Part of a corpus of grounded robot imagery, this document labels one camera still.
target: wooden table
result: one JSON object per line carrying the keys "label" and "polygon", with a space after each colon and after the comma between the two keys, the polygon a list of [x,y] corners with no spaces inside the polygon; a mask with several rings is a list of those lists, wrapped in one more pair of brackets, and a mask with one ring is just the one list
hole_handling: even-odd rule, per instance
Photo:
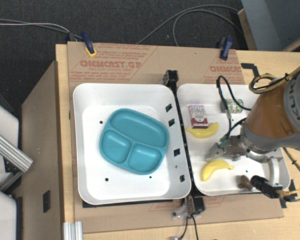
{"label": "wooden table", "polygon": [[[57,44],[55,50],[57,65],[50,66],[22,105],[22,150],[34,163],[13,194],[23,197],[25,240],[59,239],[62,224],[75,222],[67,45]],[[278,77],[300,65],[298,52],[238,50],[237,56],[240,63],[256,64],[260,74]],[[243,77],[248,84],[253,78],[252,71],[243,70]],[[300,163],[300,152],[289,151]],[[300,172],[287,157],[286,162],[291,179],[299,189]],[[43,213],[42,195],[47,190],[51,191],[51,208]],[[200,224],[198,236],[201,240],[300,240],[300,202],[287,203],[283,213],[284,217],[278,219]],[[184,226],[171,226],[89,233],[84,234],[84,239],[168,240],[179,237],[183,231]],[[193,225],[188,227],[183,239],[196,239]]]}

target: yellow banana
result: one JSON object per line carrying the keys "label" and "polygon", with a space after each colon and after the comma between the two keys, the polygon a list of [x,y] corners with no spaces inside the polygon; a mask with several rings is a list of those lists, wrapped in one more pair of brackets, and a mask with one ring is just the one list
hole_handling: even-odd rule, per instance
{"label": "yellow banana", "polygon": [[201,179],[205,182],[207,181],[210,176],[216,171],[216,170],[219,170],[219,169],[230,169],[230,170],[233,170],[234,169],[234,166],[232,165],[229,165],[226,161],[224,160],[213,160],[209,163],[207,163],[204,167],[203,167],[203,170],[202,170],[202,173],[201,173]]}
{"label": "yellow banana", "polygon": [[198,129],[192,129],[192,128],[185,128],[185,130],[189,133],[191,133],[194,137],[198,139],[204,139],[211,137],[217,133],[219,129],[218,122],[213,122],[209,125],[208,128],[198,128]]}

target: black floor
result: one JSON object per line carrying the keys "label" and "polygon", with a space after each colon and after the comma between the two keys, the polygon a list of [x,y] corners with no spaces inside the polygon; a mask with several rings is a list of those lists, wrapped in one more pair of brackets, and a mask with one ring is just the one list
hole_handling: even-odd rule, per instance
{"label": "black floor", "polygon": [[[0,18],[32,23],[54,23],[93,42],[136,44],[165,20],[200,5],[242,9],[240,0],[0,0]],[[205,8],[240,26],[228,9]],[[173,20],[142,44],[174,46]],[[232,48],[246,50],[239,32],[219,17],[193,12],[176,24],[177,42],[184,47],[214,48],[222,36],[234,37]],[[65,34],[36,26],[0,26],[0,92],[17,111],[50,63],[55,44]]]}

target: blue plate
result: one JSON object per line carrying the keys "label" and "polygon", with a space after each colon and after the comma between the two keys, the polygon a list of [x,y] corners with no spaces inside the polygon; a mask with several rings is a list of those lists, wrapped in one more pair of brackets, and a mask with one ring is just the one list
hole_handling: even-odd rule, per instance
{"label": "blue plate", "polygon": [[116,110],[101,134],[99,148],[110,163],[129,172],[153,173],[165,157],[167,128],[159,121],[132,109]]}

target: cardboard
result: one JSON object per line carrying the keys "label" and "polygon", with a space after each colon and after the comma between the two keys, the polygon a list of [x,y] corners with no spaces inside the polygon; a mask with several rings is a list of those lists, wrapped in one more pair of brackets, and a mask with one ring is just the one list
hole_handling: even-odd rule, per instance
{"label": "cardboard", "polygon": [[[186,83],[215,84],[219,75],[230,84],[244,84],[235,50],[228,60],[220,49],[95,43],[97,56],[90,58],[83,42],[68,42],[69,104],[73,168],[74,216],[83,222],[84,233],[110,232],[183,225],[171,212],[181,200],[83,208],[78,192],[73,91],[82,83],[159,84],[166,70],[177,70],[180,86]],[[198,224],[283,217],[278,200],[262,194],[205,196],[206,210]]]}

